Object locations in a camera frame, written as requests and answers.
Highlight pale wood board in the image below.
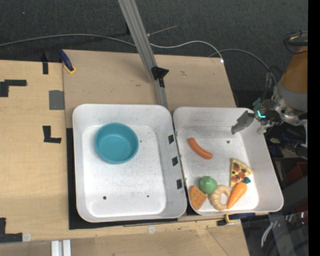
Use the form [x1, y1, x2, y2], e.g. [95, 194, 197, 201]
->
[61, 49, 270, 231]

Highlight orange sausage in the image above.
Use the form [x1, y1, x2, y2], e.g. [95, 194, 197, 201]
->
[187, 137, 214, 161]

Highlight beige croissant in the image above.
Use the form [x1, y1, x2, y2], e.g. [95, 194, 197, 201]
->
[207, 184, 232, 212]

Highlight blue bowl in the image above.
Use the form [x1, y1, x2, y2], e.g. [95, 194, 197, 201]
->
[93, 122, 140, 165]

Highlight green pepper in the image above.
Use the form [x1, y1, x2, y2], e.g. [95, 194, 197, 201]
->
[198, 175, 218, 195]

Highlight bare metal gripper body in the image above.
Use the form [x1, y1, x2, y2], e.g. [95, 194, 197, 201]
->
[259, 98, 308, 126]

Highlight orange carrot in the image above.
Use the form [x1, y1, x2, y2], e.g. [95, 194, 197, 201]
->
[226, 176, 252, 210]

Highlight brown waffle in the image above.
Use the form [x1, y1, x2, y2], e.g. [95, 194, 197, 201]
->
[188, 184, 209, 211]

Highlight pizza slice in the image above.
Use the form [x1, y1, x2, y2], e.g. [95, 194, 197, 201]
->
[229, 157, 254, 189]

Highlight white plastic tray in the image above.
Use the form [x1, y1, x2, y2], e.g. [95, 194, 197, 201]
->
[72, 103, 188, 224]
[172, 106, 285, 217]

